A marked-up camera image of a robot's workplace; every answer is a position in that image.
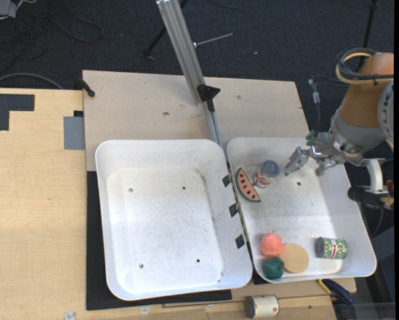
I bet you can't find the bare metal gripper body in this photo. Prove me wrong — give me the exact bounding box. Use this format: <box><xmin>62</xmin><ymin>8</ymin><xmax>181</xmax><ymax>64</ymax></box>
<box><xmin>309</xmin><ymin>131</ymin><xmax>366</xmax><ymax>167</ymax></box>

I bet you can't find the red and white can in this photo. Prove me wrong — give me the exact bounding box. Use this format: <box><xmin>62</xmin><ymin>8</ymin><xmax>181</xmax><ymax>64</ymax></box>
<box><xmin>252</xmin><ymin>159</ymin><xmax>280</xmax><ymax>189</ymax></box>

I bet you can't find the white plastic tray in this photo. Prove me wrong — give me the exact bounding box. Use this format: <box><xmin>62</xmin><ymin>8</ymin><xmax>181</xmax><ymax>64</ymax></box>
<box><xmin>95</xmin><ymin>138</ymin><xmax>254</xmax><ymax>302</ymax></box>
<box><xmin>226</xmin><ymin>136</ymin><xmax>378</xmax><ymax>284</ymax></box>

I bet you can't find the watermelon slice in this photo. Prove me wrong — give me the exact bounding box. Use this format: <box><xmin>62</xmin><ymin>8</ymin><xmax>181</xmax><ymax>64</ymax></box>
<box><xmin>234</xmin><ymin>167</ymin><xmax>262</xmax><ymax>203</ymax></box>

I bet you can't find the green can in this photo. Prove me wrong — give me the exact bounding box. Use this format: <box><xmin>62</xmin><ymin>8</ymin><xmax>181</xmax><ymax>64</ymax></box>
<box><xmin>314</xmin><ymin>236</ymin><xmax>348</xmax><ymax>261</ymax></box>

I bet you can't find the pink ice cream toy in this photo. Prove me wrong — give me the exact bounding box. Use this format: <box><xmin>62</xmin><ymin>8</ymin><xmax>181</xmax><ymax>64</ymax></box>
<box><xmin>259</xmin><ymin>232</ymin><xmax>286</xmax><ymax>259</ymax></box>

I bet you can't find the tan round biscuit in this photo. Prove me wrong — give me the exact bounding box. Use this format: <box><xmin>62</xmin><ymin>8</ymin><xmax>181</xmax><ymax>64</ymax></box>
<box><xmin>280</xmin><ymin>242</ymin><xmax>310</xmax><ymax>274</ymax></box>

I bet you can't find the green broccoli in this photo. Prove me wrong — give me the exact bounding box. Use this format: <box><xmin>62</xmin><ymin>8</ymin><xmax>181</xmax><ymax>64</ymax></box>
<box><xmin>262</xmin><ymin>256</ymin><xmax>285</xmax><ymax>280</ymax></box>

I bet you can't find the white can with orange dots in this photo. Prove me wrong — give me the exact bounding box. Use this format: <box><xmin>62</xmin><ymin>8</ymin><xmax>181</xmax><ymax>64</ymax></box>
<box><xmin>244</xmin><ymin>294</ymin><xmax>280</xmax><ymax>319</ymax></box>

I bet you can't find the pale wood board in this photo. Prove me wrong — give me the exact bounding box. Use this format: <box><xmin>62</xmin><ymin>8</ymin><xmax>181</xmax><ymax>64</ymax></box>
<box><xmin>82</xmin><ymin>69</ymin><xmax>358</xmax><ymax>313</ymax></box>

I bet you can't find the black cylinder on white bracket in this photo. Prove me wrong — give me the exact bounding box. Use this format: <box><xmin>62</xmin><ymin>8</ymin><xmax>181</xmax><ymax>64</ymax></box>
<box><xmin>347</xmin><ymin>158</ymin><xmax>395</xmax><ymax>210</ymax></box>

